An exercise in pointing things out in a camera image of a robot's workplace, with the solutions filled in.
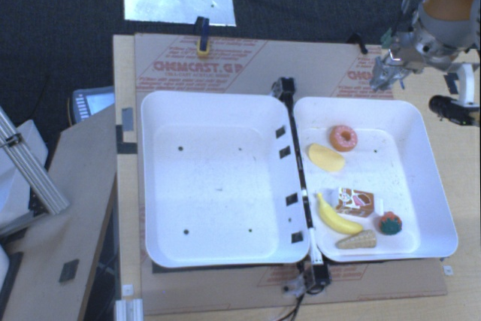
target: yellow potato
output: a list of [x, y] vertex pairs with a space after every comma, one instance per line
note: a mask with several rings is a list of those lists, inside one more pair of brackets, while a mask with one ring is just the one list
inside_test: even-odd
[[346, 164], [342, 155], [320, 144], [311, 144], [307, 155], [314, 165], [326, 171], [339, 171]]

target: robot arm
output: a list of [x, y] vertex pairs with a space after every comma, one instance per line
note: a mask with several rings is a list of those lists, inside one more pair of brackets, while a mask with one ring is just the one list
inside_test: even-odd
[[[409, 0], [403, 0], [403, 7]], [[435, 96], [431, 109], [460, 125], [479, 125], [479, 106], [474, 104], [474, 75], [479, 63], [455, 63], [462, 51], [479, 50], [480, 0], [423, 0], [419, 4], [409, 31], [395, 32], [389, 51], [377, 58], [371, 87], [389, 89], [409, 74], [420, 74], [425, 66], [456, 73], [460, 97]]]

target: yellow banana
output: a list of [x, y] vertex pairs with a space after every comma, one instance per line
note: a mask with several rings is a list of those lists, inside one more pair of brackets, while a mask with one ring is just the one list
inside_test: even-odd
[[319, 199], [319, 216], [321, 220], [331, 229], [342, 234], [354, 235], [362, 232], [362, 225], [357, 222], [346, 220], [341, 217], [322, 197], [322, 193], [317, 194]]

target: tray with toy food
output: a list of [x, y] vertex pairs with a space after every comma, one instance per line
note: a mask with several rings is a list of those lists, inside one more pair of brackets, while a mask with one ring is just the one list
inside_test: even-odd
[[414, 106], [301, 98], [292, 115], [270, 95], [144, 98], [155, 263], [293, 263], [310, 247], [339, 262], [454, 253], [457, 234]]

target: pink donut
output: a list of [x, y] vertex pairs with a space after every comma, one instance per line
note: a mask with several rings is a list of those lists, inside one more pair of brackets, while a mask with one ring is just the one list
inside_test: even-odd
[[358, 135], [349, 126], [335, 126], [329, 140], [337, 151], [350, 151], [358, 144]]

